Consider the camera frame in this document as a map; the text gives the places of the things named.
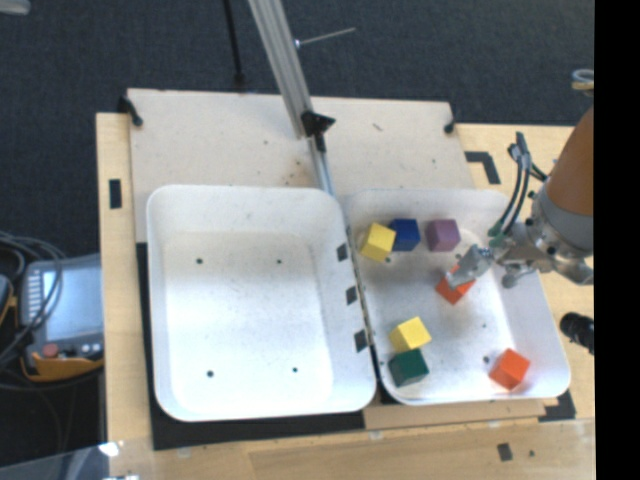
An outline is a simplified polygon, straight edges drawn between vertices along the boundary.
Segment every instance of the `purple cube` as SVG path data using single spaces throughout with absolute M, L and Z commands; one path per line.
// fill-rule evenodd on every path
M 433 252 L 452 251 L 460 243 L 460 231 L 454 219 L 437 219 L 427 224 L 427 245 Z

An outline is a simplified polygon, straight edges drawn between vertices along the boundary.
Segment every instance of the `metal pole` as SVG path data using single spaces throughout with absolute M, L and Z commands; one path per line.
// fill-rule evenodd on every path
M 222 0 L 224 6 L 224 15 L 227 20 L 227 30 L 229 31 L 229 41 L 231 42 L 231 54 L 233 55 L 233 64 L 236 68 L 235 81 L 236 84 L 244 83 L 244 73 L 242 72 L 242 64 L 240 63 L 240 49 L 238 48 L 238 38 L 236 37 L 236 26 L 233 21 L 233 12 L 231 11 L 231 1 Z
M 313 112 L 313 107 L 282 2 L 248 1 L 294 132 L 297 137 L 307 137 L 302 115 L 305 112 Z M 335 195 L 325 152 L 318 149 L 314 138 L 308 142 L 320 188 L 330 195 Z

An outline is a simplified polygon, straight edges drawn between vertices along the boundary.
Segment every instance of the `toy block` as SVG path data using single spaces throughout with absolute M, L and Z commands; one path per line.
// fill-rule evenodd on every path
M 420 382 L 429 374 L 427 363 L 419 349 L 408 350 L 389 361 L 389 371 L 397 387 Z
M 416 316 L 398 325 L 389 333 L 389 339 L 396 352 L 400 353 L 414 350 L 429 343 L 431 335 L 420 317 Z
M 394 251 L 413 251 L 420 243 L 420 230 L 415 219 L 395 219 L 389 224 L 389 229 L 396 232 Z
M 458 265 L 453 267 L 450 272 L 453 274 L 456 270 L 458 270 Z M 440 282 L 436 285 L 436 291 L 442 295 L 449 303 L 453 306 L 458 302 L 465 294 L 471 289 L 471 287 L 475 284 L 476 280 L 469 281 L 468 283 L 461 284 L 457 286 L 454 290 L 449 287 L 449 283 L 447 282 L 447 276 L 443 276 Z
M 396 239 L 396 232 L 386 226 L 374 222 L 369 226 L 364 244 L 360 248 L 360 254 L 376 261 L 384 261 Z
M 454 219 L 432 220 L 427 224 L 427 245 L 430 251 L 452 251 L 459 243 L 460 230 Z
M 511 390 L 524 379 L 531 362 L 515 350 L 506 349 L 489 372 L 489 377 Z

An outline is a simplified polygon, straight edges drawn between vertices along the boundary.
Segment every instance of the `plastic tray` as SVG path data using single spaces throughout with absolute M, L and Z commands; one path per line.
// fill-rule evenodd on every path
M 392 252 L 376 262 L 355 252 L 364 304 L 387 391 L 410 405 L 552 398 L 569 385 L 570 369 L 547 305 L 539 275 L 523 277 L 512 289 L 501 285 L 504 270 L 493 266 L 455 305 L 435 286 L 453 267 L 456 254 L 487 243 L 487 230 L 504 211 L 507 199 L 495 191 L 464 189 L 369 190 L 344 200 L 352 240 L 359 249 L 371 222 L 394 218 L 418 221 L 422 242 L 411 252 Z M 454 251 L 430 252 L 427 222 L 454 218 L 461 243 Z M 432 341 L 421 347 L 430 373 L 420 382 L 397 388 L 388 369 L 395 351 L 388 334 L 399 323 L 420 316 Z M 507 347 L 531 361 L 524 381 L 507 391 L 488 377 Z
M 376 379 L 357 339 L 364 317 L 334 198 L 165 186 L 148 201 L 147 232 L 155 392 L 169 415 L 216 421 L 369 403 Z

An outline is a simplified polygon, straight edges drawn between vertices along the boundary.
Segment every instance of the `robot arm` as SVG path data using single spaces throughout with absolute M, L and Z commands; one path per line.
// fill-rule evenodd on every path
M 523 275 L 555 271 L 578 285 L 593 284 L 585 259 L 593 254 L 593 106 L 572 131 L 551 174 L 535 194 L 531 215 L 516 217 L 526 195 L 531 161 L 524 137 L 510 148 L 519 166 L 516 190 L 505 214 L 489 231 L 488 247 L 473 245 L 447 274 L 453 289 L 486 272 L 493 263 L 505 268 L 510 288 Z

